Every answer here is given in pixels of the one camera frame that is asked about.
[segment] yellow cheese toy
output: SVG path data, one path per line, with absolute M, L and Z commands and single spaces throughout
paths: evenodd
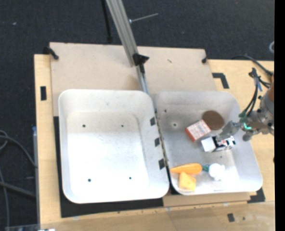
M 179 188 L 195 191 L 196 179 L 185 172 L 181 172 L 179 175 Z

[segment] black tape mark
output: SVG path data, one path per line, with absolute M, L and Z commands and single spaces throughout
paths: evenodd
M 40 87 L 40 90 L 41 90 L 41 101 L 47 100 L 46 87 L 45 86 Z
M 220 78 L 221 84 L 223 85 L 224 89 L 229 89 L 226 76 L 223 73 L 212 73 L 212 76 L 213 78 Z
M 248 200 L 247 202 L 248 204 L 266 201 L 266 197 L 264 195 L 262 187 L 258 191 L 256 191 L 256 193 L 256 195 L 250 197 L 250 200 Z
M 158 165 L 160 166 L 160 170 L 165 167 L 165 161 L 163 158 L 158 161 Z
M 234 221 L 233 213 L 230 213 L 230 214 L 228 214 L 227 216 L 228 216 L 229 222 L 233 222 L 233 221 Z
M 155 146 L 157 147 L 160 144 L 160 138 L 155 139 L 154 142 Z
M 155 117 L 153 117 L 153 118 L 150 120 L 150 124 L 151 124 L 151 126 L 155 125 Z

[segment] toy carrot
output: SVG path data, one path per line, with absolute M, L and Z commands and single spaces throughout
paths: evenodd
M 184 172 L 189 175 L 197 175 L 202 171 L 202 166 L 199 163 L 184 164 L 170 169 L 171 173 Z

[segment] red box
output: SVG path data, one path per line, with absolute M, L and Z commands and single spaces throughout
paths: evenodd
M 204 120 L 200 120 L 185 129 L 185 132 L 190 136 L 192 141 L 195 141 L 204 135 L 211 132 L 211 129 Z

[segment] metal pole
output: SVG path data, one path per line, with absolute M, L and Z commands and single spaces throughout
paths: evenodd
M 137 45 L 133 36 L 132 29 L 130 27 L 130 22 L 127 17 L 125 8 L 123 6 L 122 0 L 106 0 L 109 11 L 114 20 L 117 32 L 119 34 L 120 40 L 128 57 L 131 66 L 136 66 L 137 75 L 144 92 L 149 94 L 146 78 L 142 68 L 139 68 L 133 59 L 135 54 L 138 54 Z

